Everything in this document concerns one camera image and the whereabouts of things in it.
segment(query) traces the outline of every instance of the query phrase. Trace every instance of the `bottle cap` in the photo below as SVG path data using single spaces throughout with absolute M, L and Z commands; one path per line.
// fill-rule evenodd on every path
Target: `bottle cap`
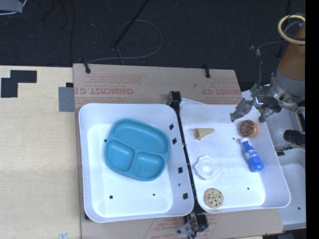
M 242 138 L 242 139 L 240 140 L 241 143 L 243 143 L 243 142 L 245 142 L 245 141 L 249 141 L 249 139 L 248 139 L 247 137 L 245 137 L 245 138 Z

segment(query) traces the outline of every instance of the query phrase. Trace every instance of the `black fabric backdrop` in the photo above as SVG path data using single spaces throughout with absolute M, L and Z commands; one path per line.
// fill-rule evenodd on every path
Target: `black fabric backdrop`
M 118 34 L 145 1 L 28 0 L 23 13 L 0 16 L 0 65 L 71 67 L 83 59 L 183 68 L 206 63 L 235 70 L 243 91 L 258 79 L 258 45 L 282 40 L 277 24 L 283 16 L 306 14 L 306 0 L 149 0 L 117 49 Z M 286 47 L 260 49 L 263 84 Z

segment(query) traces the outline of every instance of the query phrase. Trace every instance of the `blue divided plate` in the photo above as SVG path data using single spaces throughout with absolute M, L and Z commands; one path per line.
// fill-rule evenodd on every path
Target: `blue divided plate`
M 134 119 L 115 122 L 104 157 L 114 171 L 143 181 L 158 178 L 167 163 L 169 138 L 160 129 Z

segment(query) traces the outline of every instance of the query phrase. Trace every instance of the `blue bottle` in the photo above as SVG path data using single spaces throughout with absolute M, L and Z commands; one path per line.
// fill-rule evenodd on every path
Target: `blue bottle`
M 260 161 L 259 155 L 254 147 L 249 144 L 248 138 L 240 140 L 244 146 L 244 154 L 252 172 L 258 172 L 264 168 L 264 164 Z

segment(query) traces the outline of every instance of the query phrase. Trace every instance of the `waffle cone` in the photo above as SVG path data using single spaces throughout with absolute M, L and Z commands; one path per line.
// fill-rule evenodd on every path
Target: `waffle cone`
M 213 128 L 195 128 L 195 137 L 197 139 L 201 139 L 204 136 L 211 134 L 215 132 L 215 129 Z

